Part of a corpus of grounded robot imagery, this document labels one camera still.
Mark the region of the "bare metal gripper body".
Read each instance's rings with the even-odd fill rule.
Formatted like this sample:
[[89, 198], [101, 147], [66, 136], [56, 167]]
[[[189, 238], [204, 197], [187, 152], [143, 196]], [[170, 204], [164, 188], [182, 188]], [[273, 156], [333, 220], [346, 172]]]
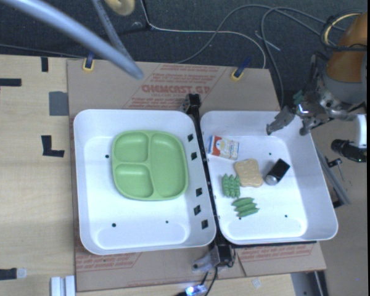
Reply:
[[295, 94], [295, 112], [304, 126], [320, 126], [332, 120], [353, 121], [354, 111], [366, 100], [366, 88], [344, 86], [333, 92], [327, 87]]

